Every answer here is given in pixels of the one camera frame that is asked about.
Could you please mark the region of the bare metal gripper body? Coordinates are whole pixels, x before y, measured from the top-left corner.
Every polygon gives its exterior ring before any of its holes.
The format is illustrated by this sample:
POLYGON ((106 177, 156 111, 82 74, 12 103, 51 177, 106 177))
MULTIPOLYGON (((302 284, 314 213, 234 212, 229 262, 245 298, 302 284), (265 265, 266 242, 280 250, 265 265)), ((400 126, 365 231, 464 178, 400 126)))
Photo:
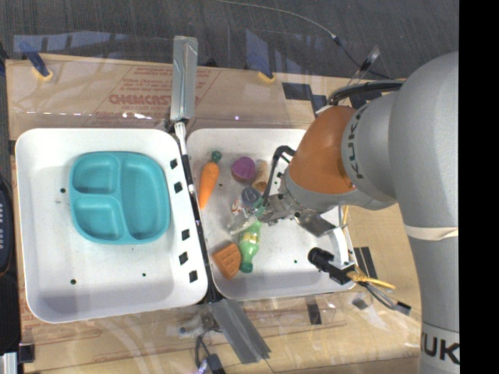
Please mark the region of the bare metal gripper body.
POLYGON ((334 224, 322 217, 323 212, 300 206, 288 194, 270 195, 258 210, 260 221, 269 225, 285 219, 295 221, 310 234, 321 237, 336 228, 334 224))

